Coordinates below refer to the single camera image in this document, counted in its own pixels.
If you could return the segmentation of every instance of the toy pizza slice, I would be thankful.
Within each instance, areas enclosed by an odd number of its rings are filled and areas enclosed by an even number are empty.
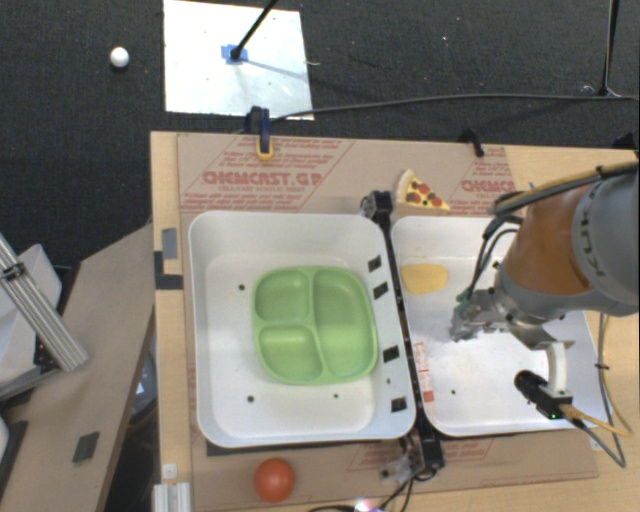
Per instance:
[[[415,173],[408,169],[398,182],[396,189],[396,203],[405,203],[417,208],[435,208],[449,211],[449,205],[445,203],[429,185],[420,180]]]

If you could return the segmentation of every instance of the black stick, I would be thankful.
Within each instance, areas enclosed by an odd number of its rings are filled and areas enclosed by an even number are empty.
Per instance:
[[[616,25],[618,24],[618,7],[620,0],[611,0],[609,4],[609,30],[607,33],[607,52],[604,58],[604,71],[602,72],[602,85],[598,91],[599,96],[613,94],[609,90],[609,71],[611,70],[611,56],[613,53],[613,42],[616,37]]]
[[[267,17],[267,14],[269,14],[269,11],[271,9],[273,9],[273,7],[278,3],[278,0],[271,0],[267,6],[264,8],[264,10],[262,11],[262,13],[260,14],[260,16],[258,16],[258,19],[256,20],[256,22],[253,24],[253,26],[249,29],[249,32],[247,32],[247,34],[244,36],[244,38],[242,39],[242,41],[240,41],[240,44],[238,46],[236,46],[233,50],[231,50],[231,52],[229,53],[230,57],[232,60],[238,60],[240,58],[240,54],[242,53],[242,49],[244,48],[244,46],[247,44],[247,42],[249,41],[249,39],[251,39],[251,36],[253,35],[253,33],[258,30],[258,27],[260,26],[260,24],[262,23],[262,21]]]

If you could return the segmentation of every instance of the blue tape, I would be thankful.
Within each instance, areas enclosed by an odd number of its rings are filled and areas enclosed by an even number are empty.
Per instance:
[[[243,60],[249,60],[249,52],[247,52],[246,48],[242,49],[242,51],[240,52],[240,58],[238,60],[233,60],[231,58],[231,50],[233,50],[235,47],[235,44],[227,44],[220,47],[222,58],[226,61],[227,64],[242,64]]]

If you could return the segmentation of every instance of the toy fruit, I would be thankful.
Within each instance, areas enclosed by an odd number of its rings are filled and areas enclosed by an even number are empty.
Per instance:
[[[295,475],[288,462],[282,459],[267,459],[258,466],[253,475],[253,487],[258,496],[267,503],[279,503],[291,494]]]

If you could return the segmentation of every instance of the black clamp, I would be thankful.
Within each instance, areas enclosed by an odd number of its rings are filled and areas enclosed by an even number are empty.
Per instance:
[[[244,118],[244,133],[259,135],[256,141],[256,154],[260,160],[269,160],[273,157],[273,142],[271,141],[271,121],[269,109],[251,107]]]
[[[375,223],[379,223],[381,218],[389,217],[393,212],[391,192],[386,190],[371,192],[368,196],[362,198],[360,211]]]
[[[482,149],[482,142],[480,142],[480,136],[473,128],[468,128],[458,138],[458,142],[471,142],[473,144],[473,150],[477,157],[484,156],[484,149]]]

